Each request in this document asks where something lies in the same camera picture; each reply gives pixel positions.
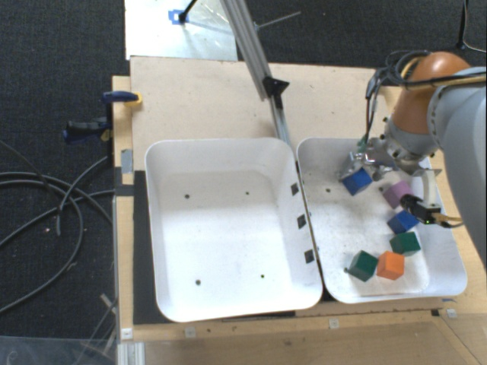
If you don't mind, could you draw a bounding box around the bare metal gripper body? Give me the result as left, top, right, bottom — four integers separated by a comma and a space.
350, 136, 431, 176

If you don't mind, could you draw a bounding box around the blue cube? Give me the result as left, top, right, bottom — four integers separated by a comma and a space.
342, 167, 374, 197
387, 209, 421, 236

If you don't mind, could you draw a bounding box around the purple cube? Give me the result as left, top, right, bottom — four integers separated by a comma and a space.
382, 180, 414, 209

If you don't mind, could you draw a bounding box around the white plastic tray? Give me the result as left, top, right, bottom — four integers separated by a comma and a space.
295, 136, 469, 305
144, 136, 325, 324

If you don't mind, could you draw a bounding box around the green cube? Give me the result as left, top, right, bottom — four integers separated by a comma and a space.
347, 249, 380, 283
389, 231, 422, 258

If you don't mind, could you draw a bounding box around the orange cube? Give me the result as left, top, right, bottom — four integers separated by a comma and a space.
376, 250, 406, 281

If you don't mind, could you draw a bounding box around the pale wood board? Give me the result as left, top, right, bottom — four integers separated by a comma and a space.
129, 55, 487, 319

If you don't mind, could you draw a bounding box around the black cylinder on white bracket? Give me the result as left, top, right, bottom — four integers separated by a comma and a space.
399, 168, 442, 226

